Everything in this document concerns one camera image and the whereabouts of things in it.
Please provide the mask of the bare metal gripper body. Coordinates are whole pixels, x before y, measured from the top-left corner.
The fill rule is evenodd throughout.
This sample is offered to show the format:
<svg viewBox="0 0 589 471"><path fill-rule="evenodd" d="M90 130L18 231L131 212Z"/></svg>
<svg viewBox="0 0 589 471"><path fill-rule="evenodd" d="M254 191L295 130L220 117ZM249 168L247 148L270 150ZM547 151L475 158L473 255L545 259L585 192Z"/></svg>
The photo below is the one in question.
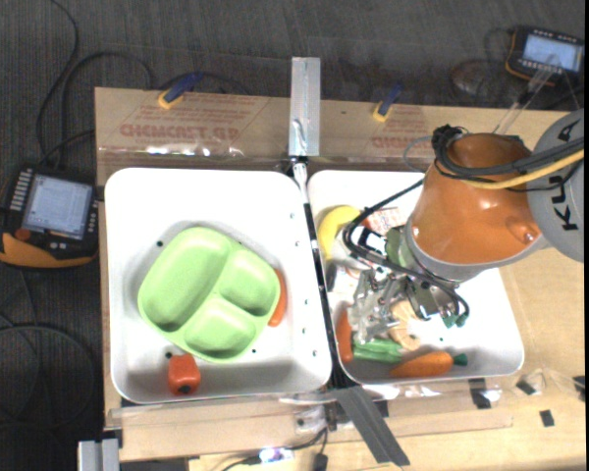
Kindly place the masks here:
<svg viewBox="0 0 589 471"><path fill-rule="evenodd" d="M452 292L388 270L359 274L353 295L354 320L459 320L461 303Z"/></svg>

